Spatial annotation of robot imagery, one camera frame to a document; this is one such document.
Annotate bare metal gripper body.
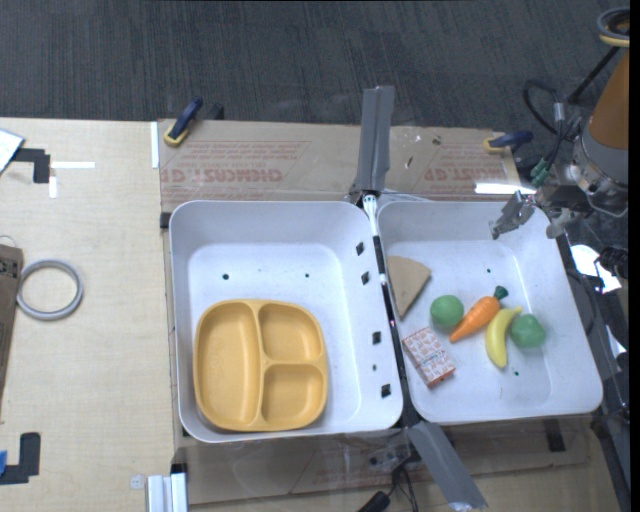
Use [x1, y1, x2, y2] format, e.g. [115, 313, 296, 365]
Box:
[533, 145, 629, 219]

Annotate green round fruit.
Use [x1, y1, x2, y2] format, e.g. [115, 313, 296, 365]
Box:
[429, 294, 466, 331]
[508, 313, 547, 350]

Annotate orange carrot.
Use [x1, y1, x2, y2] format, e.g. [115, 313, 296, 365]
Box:
[447, 285, 511, 345]

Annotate brown bread slice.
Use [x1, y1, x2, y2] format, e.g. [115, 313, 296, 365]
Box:
[385, 255, 433, 322]

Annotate yellow banana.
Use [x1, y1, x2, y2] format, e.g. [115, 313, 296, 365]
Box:
[484, 305, 524, 370]

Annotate orange and white carton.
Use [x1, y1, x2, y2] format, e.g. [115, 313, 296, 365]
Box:
[400, 326, 458, 390]

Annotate white plastic tray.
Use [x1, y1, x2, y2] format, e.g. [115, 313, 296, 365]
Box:
[168, 199, 405, 445]
[375, 199, 605, 427]

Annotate brown cardboard board red print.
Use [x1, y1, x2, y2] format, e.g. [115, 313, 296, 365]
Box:
[156, 117, 607, 506]

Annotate yellow divided plate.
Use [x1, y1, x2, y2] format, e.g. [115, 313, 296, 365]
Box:
[192, 298, 330, 433]

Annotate grey tape roll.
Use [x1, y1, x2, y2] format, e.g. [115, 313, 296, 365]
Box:
[15, 258, 85, 322]

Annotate white paper sheet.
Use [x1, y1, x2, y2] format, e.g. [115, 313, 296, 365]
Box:
[0, 128, 26, 175]

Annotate black cylinder on white bracket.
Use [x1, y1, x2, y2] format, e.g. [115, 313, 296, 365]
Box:
[569, 243, 629, 295]

